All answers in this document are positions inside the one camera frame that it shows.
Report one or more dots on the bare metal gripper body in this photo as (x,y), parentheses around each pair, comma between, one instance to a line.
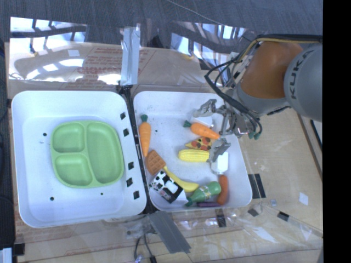
(240,123)

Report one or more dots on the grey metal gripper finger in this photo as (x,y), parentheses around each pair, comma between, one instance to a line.
(219,147)
(207,107)

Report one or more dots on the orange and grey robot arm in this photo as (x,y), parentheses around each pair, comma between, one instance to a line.
(299,75)

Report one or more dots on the small white container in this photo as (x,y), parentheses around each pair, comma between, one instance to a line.
(205,120)

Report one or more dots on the white bottle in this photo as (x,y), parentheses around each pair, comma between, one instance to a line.
(221,163)

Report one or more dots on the pizza slice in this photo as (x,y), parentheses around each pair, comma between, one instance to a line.
(201,144)

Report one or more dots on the orange carrot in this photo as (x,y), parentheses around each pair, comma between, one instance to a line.
(144,136)
(204,130)

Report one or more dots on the yellow corn cob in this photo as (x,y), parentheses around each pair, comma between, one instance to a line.
(193,155)

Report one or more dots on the white plastic tray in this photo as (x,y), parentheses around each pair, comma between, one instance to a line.
(170,114)
(35,147)

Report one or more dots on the orange sausage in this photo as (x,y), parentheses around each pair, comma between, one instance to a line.
(223,190)

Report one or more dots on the green bottle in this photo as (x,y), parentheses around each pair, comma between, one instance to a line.
(207,192)

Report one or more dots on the yellow banana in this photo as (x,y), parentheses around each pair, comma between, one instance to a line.
(186,185)

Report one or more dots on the purple eggplant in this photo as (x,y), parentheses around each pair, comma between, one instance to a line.
(208,204)

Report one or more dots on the brown cardboard board red print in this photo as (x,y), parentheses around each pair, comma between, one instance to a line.
(164,64)

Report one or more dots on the brown waffle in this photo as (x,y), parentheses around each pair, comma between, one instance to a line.
(154,162)

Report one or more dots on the black and white carton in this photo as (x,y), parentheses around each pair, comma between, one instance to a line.
(161,185)

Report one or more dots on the green divided plate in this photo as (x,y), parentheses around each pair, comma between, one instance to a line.
(102,152)

